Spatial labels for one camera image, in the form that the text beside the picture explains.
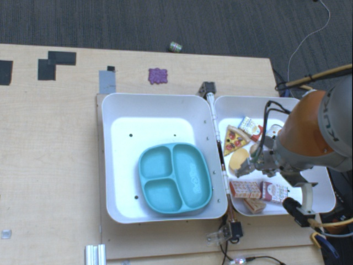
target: cable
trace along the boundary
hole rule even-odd
[[[327,27],[327,25],[328,25],[329,22],[330,22],[331,12],[330,12],[329,8],[322,2],[322,0],[319,0],[319,1],[320,1],[320,3],[325,7],[325,9],[327,10],[327,12],[329,13],[329,18],[328,18],[327,22],[325,23],[325,25],[324,25],[322,28],[320,28],[320,29],[318,29],[318,30],[315,30],[315,31],[313,31],[312,33],[308,34],[308,35],[302,40],[302,42],[300,42],[300,44],[298,45],[297,49],[293,52],[292,56],[289,58],[288,69],[287,69],[287,81],[288,81],[288,82],[289,82],[290,64],[291,64],[292,58],[293,58],[293,56],[295,55],[295,53],[297,53],[297,51],[299,50],[299,48],[302,46],[302,44],[304,43],[304,41],[306,41],[309,36],[311,36],[311,35],[313,35],[313,34],[315,34],[315,33],[318,33],[319,31],[323,30],[324,28]]]
[[[353,223],[353,218],[345,220],[345,221],[340,221],[340,222],[332,222],[332,223],[319,223],[315,219],[308,219],[308,222],[310,225],[314,227],[334,227],[334,226],[343,226],[343,225],[348,225],[350,223]]]
[[[287,82],[285,82],[284,78],[280,75],[280,73],[278,73],[274,68],[272,69],[273,72],[278,75],[278,78],[281,79],[281,82],[279,82],[276,86],[275,86],[275,91],[278,91],[278,92],[281,92],[281,91],[284,91],[284,90],[289,90],[291,87],[287,87]],[[312,87],[310,86],[307,86],[305,84],[301,85],[301,86],[298,86],[298,88],[300,89],[304,89],[306,91],[311,91],[313,90]]]
[[[246,262],[250,262],[252,260],[255,260],[255,259],[259,259],[259,258],[270,258],[270,259],[273,259],[275,261],[277,261],[280,265],[286,265],[285,263],[283,263],[282,261],[278,260],[277,258],[275,257],[272,257],[272,256],[253,256],[253,257],[247,257],[245,260]]]
[[[345,237],[353,236],[353,232],[350,232],[349,234],[343,234],[343,235],[332,235],[332,234],[327,234],[325,232],[321,232],[320,234],[327,236],[327,237],[336,237],[338,239],[344,239]]]
[[[236,245],[237,243],[239,243],[239,241],[240,241],[240,239],[238,239],[238,238],[235,241],[230,240],[231,244],[233,244],[233,245]]]
[[[221,251],[223,252],[224,254],[224,258],[223,258],[223,261],[222,261],[222,265],[224,265],[225,261],[226,261],[226,258],[229,260],[229,261],[232,261],[232,259],[227,255],[227,251],[228,251],[228,241],[226,241],[226,249],[223,250],[223,247],[222,245],[220,245],[221,247]]]
[[[281,109],[270,108],[271,104],[275,104]],[[291,111],[289,111],[288,109],[284,108],[280,103],[278,103],[276,101],[272,101],[272,100],[268,101],[266,103],[265,109],[264,109],[263,134],[266,133],[268,117],[269,117],[269,114],[270,114],[271,111],[277,111],[277,112],[285,113],[285,114],[288,114],[288,115],[291,113]],[[260,140],[260,143],[259,143],[259,147],[256,150],[256,154],[255,154],[254,158],[252,158],[252,160],[251,160],[252,163],[256,163],[256,161],[259,159],[259,156],[262,153],[263,148],[264,148],[264,143],[265,143],[265,137],[262,136],[261,140]]]

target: blue plate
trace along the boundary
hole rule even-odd
[[[210,173],[202,153],[194,145],[151,147],[140,156],[138,171],[146,202],[159,213],[193,211],[211,199]]]

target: wooden table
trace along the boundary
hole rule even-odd
[[[48,51],[76,52],[77,63],[56,66],[56,81],[38,81],[38,59],[47,59]],[[12,230],[10,239],[0,240],[3,265],[84,264],[85,246],[104,241],[96,103],[100,70],[115,66],[117,92],[195,94],[203,81],[214,81],[216,96],[277,96],[268,59],[0,45],[0,60],[14,62],[10,86],[0,86],[0,231]],[[156,67],[168,70],[168,84],[147,81],[148,69]],[[244,237],[230,248],[230,256],[266,254],[287,264],[323,264],[309,240],[311,230],[292,217],[238,218]],[[138,225],[116,224],[109,231],[119,245],[107,245],[108,264],[126,259],[143,265],[221,264],[219,248],[207,247],[204,240],[218,224],[176,222],[170,229],[176,236],[163,240],[163,246],[156,243],[158,224],[140,225],[143,238],[129,236],[129,227]],[[180,242],[187,233],[191,245]]]

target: pizza slice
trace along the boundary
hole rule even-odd
[[[234,152],[235,150],[245,146],[250,142],[250,138],[243,131],[233,127],[227,127],[226,139],[224,141],[224,156]]]

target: cracker box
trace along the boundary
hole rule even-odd
[[[231,181],[229,187],[235,198],[261,198],[256,182]]]
[[[256,199],[256,198],[245,198],[243,200],[244,205],[251,211],[253,214],[257,214],[262,212],[265,207],[266,203],[261,201],[261,199]]]

